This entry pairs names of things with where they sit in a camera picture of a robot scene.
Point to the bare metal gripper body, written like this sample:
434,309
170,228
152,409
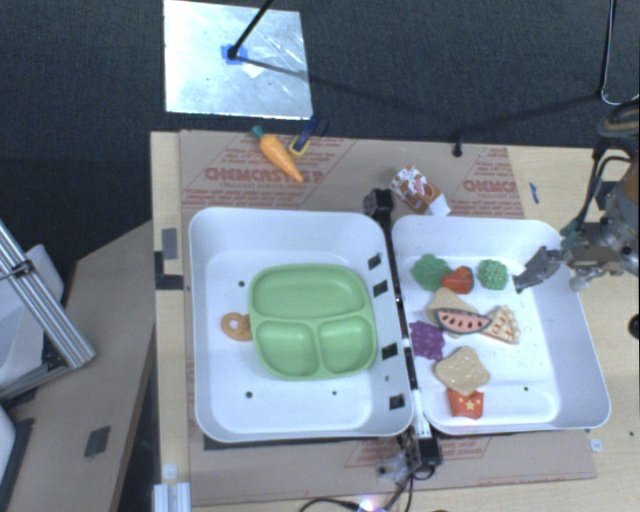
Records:
597,250

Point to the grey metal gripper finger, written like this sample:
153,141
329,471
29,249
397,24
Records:
537,270

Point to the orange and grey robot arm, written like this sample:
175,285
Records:
631,185

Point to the green grapes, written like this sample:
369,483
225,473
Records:
492,274

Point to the tan pie slice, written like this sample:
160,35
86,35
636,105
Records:
505,327

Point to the red strawberry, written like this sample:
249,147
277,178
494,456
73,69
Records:
460,281

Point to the white plastic tray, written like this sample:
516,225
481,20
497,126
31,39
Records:
555,350
225,325

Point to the red watermelon slice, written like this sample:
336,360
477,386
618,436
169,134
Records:
462,322

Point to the green broccoli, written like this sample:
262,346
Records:
428,271

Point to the tan bread slice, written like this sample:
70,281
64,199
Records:
462,371

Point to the purple grapes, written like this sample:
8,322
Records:
426,341

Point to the thin black and white rod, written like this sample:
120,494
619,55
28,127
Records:
400,300

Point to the orange and white carton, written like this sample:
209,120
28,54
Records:
417,190

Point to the red fries box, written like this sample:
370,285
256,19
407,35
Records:
466,405

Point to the green divided plate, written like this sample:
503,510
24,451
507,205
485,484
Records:
310,300

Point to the orange carrot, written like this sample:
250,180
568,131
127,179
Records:
279,154

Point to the brown cardboard board red print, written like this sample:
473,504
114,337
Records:
320,475

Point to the orange pretzel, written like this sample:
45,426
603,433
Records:
234,334

